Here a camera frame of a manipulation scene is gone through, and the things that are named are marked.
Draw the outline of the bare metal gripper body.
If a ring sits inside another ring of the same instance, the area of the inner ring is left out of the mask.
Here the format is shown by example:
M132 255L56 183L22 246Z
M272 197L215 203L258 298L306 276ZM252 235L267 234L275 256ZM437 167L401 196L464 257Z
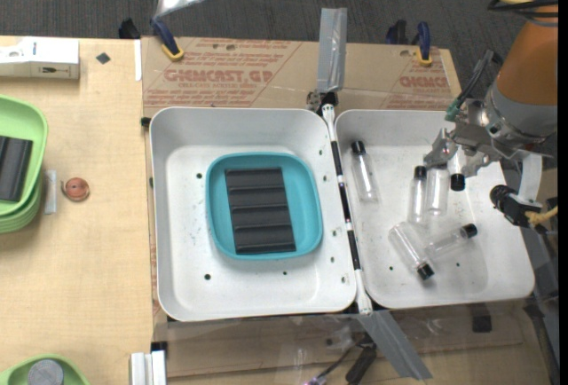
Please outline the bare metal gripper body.
M491 161L520 159L547 139L546 109L508 98L471 100L456 118L450 137Z

